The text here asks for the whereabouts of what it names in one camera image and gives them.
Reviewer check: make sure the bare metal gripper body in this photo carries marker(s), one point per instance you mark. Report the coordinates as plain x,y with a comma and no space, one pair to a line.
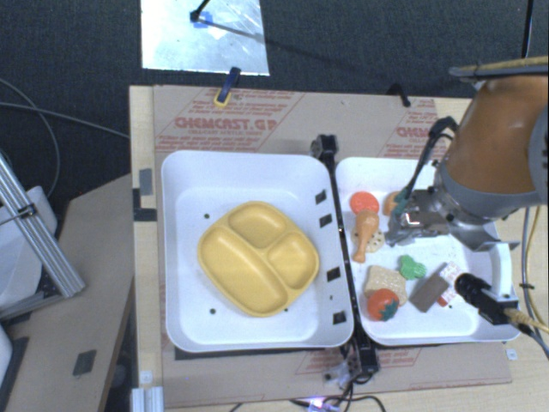
429,217

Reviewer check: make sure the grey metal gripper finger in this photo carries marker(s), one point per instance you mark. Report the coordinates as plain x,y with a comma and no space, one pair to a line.
424,232
394,232

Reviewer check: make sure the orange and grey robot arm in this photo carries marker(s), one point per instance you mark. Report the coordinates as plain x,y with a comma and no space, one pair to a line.
493,144

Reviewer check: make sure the beige lotus root slice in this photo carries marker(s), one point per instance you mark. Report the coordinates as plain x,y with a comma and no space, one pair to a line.
377,240

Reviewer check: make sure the orange toy food piece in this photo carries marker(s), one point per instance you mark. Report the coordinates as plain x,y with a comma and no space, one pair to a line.
389,204

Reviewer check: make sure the tan toy chicken drumstick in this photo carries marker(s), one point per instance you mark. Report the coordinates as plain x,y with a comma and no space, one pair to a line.
365,230

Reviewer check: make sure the green toy broccoli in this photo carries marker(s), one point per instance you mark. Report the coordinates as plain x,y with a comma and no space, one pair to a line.
412,268

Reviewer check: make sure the orange round toy slice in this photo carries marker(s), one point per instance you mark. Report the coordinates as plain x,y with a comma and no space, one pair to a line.
363,201

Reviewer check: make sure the beige toy bread slice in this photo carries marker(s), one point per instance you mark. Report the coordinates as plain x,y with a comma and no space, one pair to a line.
384,278

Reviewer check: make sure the white and red packet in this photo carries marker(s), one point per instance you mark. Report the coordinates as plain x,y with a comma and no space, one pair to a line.
452,270

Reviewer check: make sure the thin black rod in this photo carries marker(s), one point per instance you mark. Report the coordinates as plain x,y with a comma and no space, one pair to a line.
343,238

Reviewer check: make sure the brown rectangular block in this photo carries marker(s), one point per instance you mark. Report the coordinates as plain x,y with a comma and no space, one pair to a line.
429,292

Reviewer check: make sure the red toy tomato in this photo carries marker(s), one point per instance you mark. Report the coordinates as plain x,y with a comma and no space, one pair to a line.
381,305

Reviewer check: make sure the white plastic tray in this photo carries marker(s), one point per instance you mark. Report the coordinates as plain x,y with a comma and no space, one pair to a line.
240,174
429,328

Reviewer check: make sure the brown cardboard board red print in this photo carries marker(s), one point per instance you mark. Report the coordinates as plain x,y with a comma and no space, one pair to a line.
343,118

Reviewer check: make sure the yellow divided plate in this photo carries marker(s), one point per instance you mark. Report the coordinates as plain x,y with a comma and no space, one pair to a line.
257,260

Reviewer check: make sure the black cylinder on white bracket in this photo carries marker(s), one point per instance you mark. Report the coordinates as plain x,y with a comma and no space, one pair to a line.
484,294

